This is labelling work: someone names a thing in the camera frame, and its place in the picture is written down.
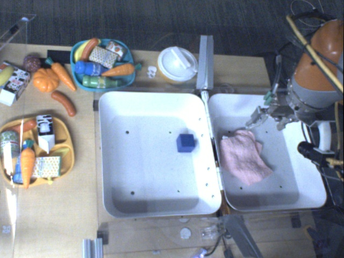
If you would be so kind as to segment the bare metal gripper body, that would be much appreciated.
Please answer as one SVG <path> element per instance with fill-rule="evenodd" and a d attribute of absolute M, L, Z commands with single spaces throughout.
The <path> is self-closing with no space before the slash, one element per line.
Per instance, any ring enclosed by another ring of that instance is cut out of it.
<path fill-rule="evenodd" d="M 278 121 L 283 119 L 291 121 L 303 120 L 305 112 L 303 103 L 292 96 L 269 96 L 264 98 L 264 104 L 267 107 L 267 114 Z"/>

